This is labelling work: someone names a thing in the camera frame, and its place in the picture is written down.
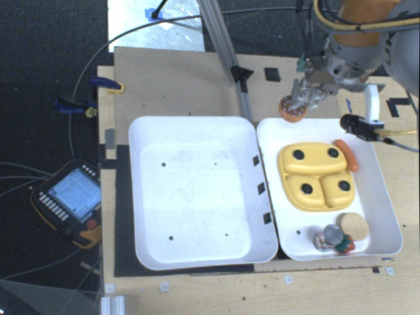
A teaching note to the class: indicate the black cylinder on white bracket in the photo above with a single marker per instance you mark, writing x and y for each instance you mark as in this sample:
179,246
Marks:
359,126

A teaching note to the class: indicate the orange and green toy vegetable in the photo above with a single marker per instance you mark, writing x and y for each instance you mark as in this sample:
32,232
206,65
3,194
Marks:
346,244

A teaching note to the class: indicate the white plastic tray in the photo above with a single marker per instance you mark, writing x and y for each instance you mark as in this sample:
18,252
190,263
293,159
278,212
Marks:
197,195
374,182

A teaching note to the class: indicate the brown cardboard board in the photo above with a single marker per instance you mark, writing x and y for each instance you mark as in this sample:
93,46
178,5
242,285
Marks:
183,84

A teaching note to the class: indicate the orange sausage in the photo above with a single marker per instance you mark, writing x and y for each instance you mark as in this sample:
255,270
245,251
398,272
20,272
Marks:
348,153

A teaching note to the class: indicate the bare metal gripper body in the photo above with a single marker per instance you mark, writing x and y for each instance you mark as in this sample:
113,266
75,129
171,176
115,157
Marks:
328,75

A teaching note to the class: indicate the small silver-topped can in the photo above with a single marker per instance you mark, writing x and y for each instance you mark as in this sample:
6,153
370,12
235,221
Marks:
329,236

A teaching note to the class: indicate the yellow divided plate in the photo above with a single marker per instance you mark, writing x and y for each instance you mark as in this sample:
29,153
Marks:
311,176

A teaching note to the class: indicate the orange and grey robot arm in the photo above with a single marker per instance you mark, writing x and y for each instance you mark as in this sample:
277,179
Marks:
364,8

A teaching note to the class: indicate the beige round biscuit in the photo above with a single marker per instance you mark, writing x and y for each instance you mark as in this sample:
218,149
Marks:
355,225

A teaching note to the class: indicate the brown doughnut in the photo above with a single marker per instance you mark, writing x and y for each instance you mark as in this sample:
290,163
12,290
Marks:
288,113

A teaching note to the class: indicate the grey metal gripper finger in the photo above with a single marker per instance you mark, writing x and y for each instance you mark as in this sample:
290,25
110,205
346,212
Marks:
297,94
315,97

